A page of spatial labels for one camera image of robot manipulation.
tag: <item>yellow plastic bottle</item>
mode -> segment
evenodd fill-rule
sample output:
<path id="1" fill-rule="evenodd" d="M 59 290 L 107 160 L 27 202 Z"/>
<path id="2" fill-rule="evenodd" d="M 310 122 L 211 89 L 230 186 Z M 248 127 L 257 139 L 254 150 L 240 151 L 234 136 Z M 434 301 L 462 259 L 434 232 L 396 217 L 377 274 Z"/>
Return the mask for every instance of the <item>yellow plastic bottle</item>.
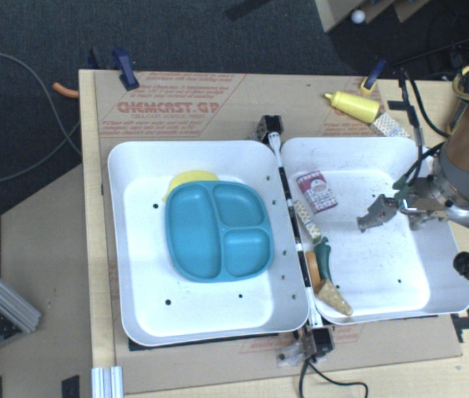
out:
<path id="1" fill-rule="evenodd" d="M 372 123 L 380 110 L 380 103 L 366 97 L 351 95 L 345 91 L 326 93 L 325 97 L 330 100 L 331 106 L 353 116 L 367 124 Z"/>

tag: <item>dark carpet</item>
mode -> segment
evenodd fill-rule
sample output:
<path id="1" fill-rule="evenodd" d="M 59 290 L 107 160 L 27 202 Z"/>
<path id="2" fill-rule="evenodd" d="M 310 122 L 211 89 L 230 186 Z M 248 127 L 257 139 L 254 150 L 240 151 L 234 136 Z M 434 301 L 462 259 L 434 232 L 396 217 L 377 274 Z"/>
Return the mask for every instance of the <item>dark carpet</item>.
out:
<path id="1" fill-rule="evenodd" d="M 97 47 L 111 61 L 124 47 L 136 70 L 366 75 L 377 58 L 394 62 L 469 38 L 469 0 L 432 0 L 400 23 L 390 7 L 372 23 L 345 20 L 325 33 L 314 0 L 0 0 L 0 53 L 28 64 L 48 90 L 78 85 Z M 449 78 L 469 61 L 469 42 L 406 64 L 416 79 Z M 387 69 L 384 78 L 395 78 Z M 50 91 L 63 129 L 76 101 Z M 0 57 L 0 215 L 77 166 L 40 84 Z M 80 135 L 73 135 L 80 146 Z"/>

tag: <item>black cable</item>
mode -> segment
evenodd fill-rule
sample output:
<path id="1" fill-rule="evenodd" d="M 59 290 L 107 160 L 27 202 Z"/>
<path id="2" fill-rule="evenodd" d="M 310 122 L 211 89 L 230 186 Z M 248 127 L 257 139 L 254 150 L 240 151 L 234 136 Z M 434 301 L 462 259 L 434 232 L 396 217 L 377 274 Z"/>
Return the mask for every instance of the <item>black cable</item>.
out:
<path id="1" fill-rule="evenodd" d="M 443 136 L 445 138 L 449 137 L 447 133 L 437 128 L 437 126 L 428 117 L 428 114 L 426 113 L 426 109 L 424 108 L 423 98 L 421 97 L 420 92 L 418 91 L 417 83 L 415 82 L 413 78 L 411 78 L 411 76 L 406 70 L 404 70 L 404 74 L 406 75 L 406 78 L 411 84 L 411 88 L 413 89 L 413 93 L 415 94 L 415 99 L 417 99 L 418 108 L 420 109 L 420 113 L 423 115 L 423 118 L 426 121 L 426 124 L 428 124 L 428 126 L 440 136 Z"/>
<path id="2" fill-rule="evenodd" d="M 70 131 L 70 134 L 73 134 L 77 129 L 78 127 L 80 126 L 80 121 L 78 121 L 76 123 L 76 125 L 73 127 L 73 129 Z M 3 178 L 0 178 L 0 182 L 7 182 L 9 180 L 12 180 L 14 178 L 17 178 L 17 177 L 20 177 L 24 174 L 26 174 L 27 172 L 30 172 L 31 170 L 39 167 L 40 165 L 42 165 L 43 163 L 45 163 L 46 161 L 48 161 L 50 158 L 52 158 L 54 156 L 54 154 L 56 152 L 58 152 L 58 150 L 60 150 L 61 148 L 63 148 L 65 145 L 67 144 L 67 139 L 64 139 L 60 144 L 58 144 L 54 150 L 52 150 L 50 153 L 48 153 L 44 158 L 40 159 L 38 162 L 32 164 L 30 167 L 28 168 L 25 168 L 19 172 L 16 172 L 15 174 L 11 174 L 9 176 L 6 176 L 6 177 L 3 177 Z"/>
<path id="3" fill-rule="evenodd" d="M 435 13 L 435 15 L 433 15 L 432 21 L 429 23 L 428 29 L 426 31 L 426 52 L 427 53 L 434 49 L 434 47 L 432 46 L 433 33 L 435 31 L 438 31 L 438 29 L 435 28 L 436 24 L 438 23 L 439 19 L 442 19 L 447 14 L 448 14 L 447 11 L 442 10 L 441 12 L 437 12 Z M 435 68 L 435 69 L 433 68 L 433 56 L 438 56 L 438 54 L 433 53 L 433 54 L 427 55 L 425 58 L 430 72 L 434 72 L 435 70 L 438 70 L 438 68 Z"/>
<path id="4" fill-rule="evenodd" d="M 304 363 L 302 364 L 301 368 L 301 375 L 299 377 L 299 396 L 300 398 L 304 398 L 304 394 L 302 393 L 302 383 L 304 381 L 304 376 L 307 374 L 307 369 L 310 367 L 311 369 L 314 370 L 316 374 L 318 374 L 320 377 L 328 381 L 329 383 L 337 386 L 363 386 L 365 388 L 365 395 L 364 398 L 367 398 L 369 396 L 369 387 L 367 386 L 366 383 L 363 381 L 352 381 L 352 382 L 341 382 L 341 381 L 333 381 L 330 377 L 325 376 L 323 373 L 321 373 L 317 368 L 312 364 L 309 358 L 307 358 Z"/>
<path id="5" fill-rule="evenodd" d="M 22 66 L 25 70 L 30 72 L 30 74 L 36 79 L 36 81 L 39 83 L 39 85 L 43 89 L 43 92 L 45 93 L 45 96 L 46 96 L 47 100 L 49 101 L 49 104 L 51 105 L 52 112 L 54 114 L 54 117 L 56 118 L 56 122 L 60 126 L 61 132 L 65 136 L 65 140 L 67 142 L 69 142 L 70 146 L 75 150 L 76 153 L 78 153 L 80 156 L 82 156 L 82 152 L 78 149 L 78 147 L 72 141 L 72 138 L 70 137 L 70 133 L 67 133 L 67 131 L 65 130 L 65 127 L 63 126 L 63 123 L 61 122 L 60 116 L 58 115 L 58 111 L 57 111 L 56 107 L 54 106 L 54 102 L 52 101 L 51 95 L 49 94 L 48 90 L 46 89 L 45 84 L 43 83 L 43 80 L 40 78 L 40 76 L 30 66 L 28 66 L 25 62 L 17 59 L 14 56 L 10 56 L 10 55 L 7 55 L 5 53 L 0 53 L 0 58 L 8 59 L 9 61 L 17 63 L 18 65 Z"/>
<path id="6" fill-rule="evenodd" d="M 49 152 L 45 157 L 43 157 L 42 159 L 40 159 L 38 162 L 36 163 L 33 163 L 30 167 L 28 168 L 25 168 L 25 169 L 22 169 L 21 171 L 19 172 L 15 172 L 14 174 L 11 174 L 9 176 L 5 176 L 5 177 L 2 177 L 0 178 L 0 182 L 7 182 L 9 180 L 12 180 L 13 178 L 17 178 L 17 177 L 20 177 L 24 174 L 26 174 L 27 172 L 30 172 L 32 171 L 33 169 L 39 167 L 40 165 L 42 165 L 43 163 L 45 163 L 46 161 L 48 161 L 50 158 L 52 158 L 52 156 L 54 156 L 61 148 L 63 148 L 67 143 L 70 144 L 70 146 L 76 151 L 76 153 L 78 153 L 80 156 L 82 156 L 82 153 L 81 151 L 78 149 L 78 147 L 74 144 L 74 142 L 72 141 L 72 134 L 75 133 L 75 131 L 78 129 L 78 127 L 80 126 L 80 121 L 78 121 L 76 123 L 76 125 L 72 128 L 72 130 L 67 133 L 67 131 L 65 130 L 65 127 L 63 126 L 63 123 L 61 122 L 61 119 L 60 119 L 60 116 L 58 115 L 58 111 L 54 105 L 54 102 L 52 101 L 52 98 L 51 98 L 51 95 L 49 94 L 48 90 L 46 89 L 45 87 L 45 84 L 43 83 L 43 80 L 41 79 L 41 77 L 29 66 L 27 65 L 25 62 L 17 59 L 16 57 L 14 56 L 10 56 L 10 55 L 7 55 L 7 54 L 4 54 L 4 53 L 0 53 L 0 58 L 3 58 L 3 59 L 8 59 L 10 61 L 13 61 L 15 63 L 17 63 L 18 65 L 22 66 L 24 69 L 26 69 L 35 79 L 36 81 L 38 82 L 38 84 L 41 86 L 41 88 L 43 89 L 43 92 L 45 93 L 45 96 L 51 106 L 51 110 L 52 110 L 52 113 L 54 114 L 55 118 L 56 118 L 56 122 L 58 123 L 58 125 L 60 126 L 60 129 L 61 129 L 61 132 L 63 133 L 63 135 L 65 136 L 65 139 L 60 143 L 58 144 L 51 152 Z"/>
<path id="7" fill-rule="evenodd" d="M 412 186 L 418 178 L 418 173 L 423 163 L 423 138 L 420 131 L 420 123 L 418 121 L 415 108 L 409 103 L 408 87 L 406 86 L 406 79 L 409 78 L 408 73 L 404 68 L 400 68 L 399 87 L 402 90 L 402 101 L 404 102 L 404 109 L 408 115 L 408 121 L 413 127 L 413 134 L 415 136 L 415 143 L 417 144 L 417 161 L 415 163 L 415 173 L 412 179 L 408 182 L 408 186 Z"/>
<path id="8" fill-rule="evenodd" d="M 469 13 L 464 13 L 464 12 L 454 9 L 446 0 L 438 0 L 438 1 L 441 2 L 442 5 L 446 8 L 446 10 L 449 11 L 454 16 L 463 17 L 469 21 Z"/>
<path id="9" fill-rule="evenodd" d="M 432 72 L 431 74 L 421 77 L 421 80 L 452 81 L 454 76 L 456 76 L 456 71 L 440 70 L 439 72 Z"/>
<path id="10" fill-rule="evenodd" d="M 424 160 L 429 156 L 433 156 L 435 153 L 437 153 L 441 149 L 441 147 L 444 145 L 444 143 L 445 142 L 441 142 L 439 144 L 436 144 L 435 146 L 430 148 L 428 151 L 424 152 L 423 155 L 422 155 L 422 159 Z M 409 170 L 404 174 L 406 177 L 409 177 L 411 175 L 411 173 L 413 172 L 413 170 L 417 166 L 417 163 L 418 163 L 418 161 L 415 161 L 413 163 L 413 165 L 411 167 L 409 167 Z"/>
<path id="11" fill-rule="evenodd" d="M 450 50 L 453 47 L 462 46 L 463 44 L 467 44 L 467 43 L 469 43 L 469 38 L 467 38 L 465 40 L 458 41 L 457 43 L 452 43 L 452 44 L 445 45 L 443 47 L 439 47 L 438 49 L 426 51 L 424 53 L 421 53 L 420 55 L 414 55 L 414 56 L 411 56 L 411 57 L 406 57 L 404 59 L 398 59 L 397 61 L 393 61 L 393 62 L 389 63 L 389 66 L 391 66 L 393 68 L 398 68 L 399 66 L 406 65 L 409 62 L 416 61 L 417 59 L 422 59 L 426 56 L 433 55 L 433 54 L 438 53 L 440 51 Z"/>

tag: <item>beige cardboard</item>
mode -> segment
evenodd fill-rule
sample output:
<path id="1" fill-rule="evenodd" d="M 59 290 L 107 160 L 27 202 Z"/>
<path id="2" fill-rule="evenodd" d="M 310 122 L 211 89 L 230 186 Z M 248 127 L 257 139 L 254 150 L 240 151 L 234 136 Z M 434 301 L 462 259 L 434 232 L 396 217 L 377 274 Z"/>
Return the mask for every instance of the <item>beige cardboard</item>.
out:
<path id="1" fill-rule="evenodd" d="M 374 135 L 367 124 L 331 108 L 324 98 L 337 90 L 358 94 L 361 78 L 187 73 L 137 73 L 137 77 L 141 88 L 125 92 L 118 72 L 94 73 L 115 352 L 126 392 L 298 374 L 298 366 L 277 360 L 278 350 L 293 340 L 290 333 L 129 350 L 120 321 L 107 157 L 115 145 L 127 140 L 248 138 L 265 114 L 281 115 L 283 140 Z M 380 93 L 371 97 L 380 100 Z M 323 371 L 461 354 L 449 316 L 333 327 L 332 334 L 336 349 L 320 362 Z"/>
<path id="2" fill-rule="evenodd" d="M 90 329 L 82 167 L 1 217 L 2 280 L 41 312 L 34 333 L 0 347 L 5 398 L 61 398 L 61 382 L 90 390 Z"/>

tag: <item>toy sink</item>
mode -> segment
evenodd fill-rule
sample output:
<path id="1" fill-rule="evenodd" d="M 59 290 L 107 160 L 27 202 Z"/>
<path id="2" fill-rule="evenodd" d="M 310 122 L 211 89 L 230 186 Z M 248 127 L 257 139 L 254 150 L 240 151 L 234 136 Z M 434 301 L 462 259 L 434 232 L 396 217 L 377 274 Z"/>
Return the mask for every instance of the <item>toy sink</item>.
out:
<path id="1" fill-rule="evenodd" d="M 331 246 L 332 281 L 354 312 L 344 316 L 323 304 L 324 320 L 366 323 L 469 306 L 469 282 L 452 268 L 457 246 L 447 223 L 411 231 L 397 214 L 365 233 L 357 227 L 374 197 L 394 194 L 392 184 L 416 158 L 414 142 L 293 138 L 281 153 L 294 201 L 304 199 L 296 180 L 320 171 L 338 202 L 313 219 Z M 122 322 L 131 340 L 157 347 L 290 332 L 307 322 L 310 289 L 267 146 L 126 142 L 112 150 L 108 169 Z M 190 170 L 213 172 L 218 182 L 182 184 L 165 202 L 171 180 Z M 208 215 L 193 223 L 190 214 L 199 211 Z M 312 250 L 305 231 L 301 239 Z M 254 253 L 243 262 L 247 249 Z"/>

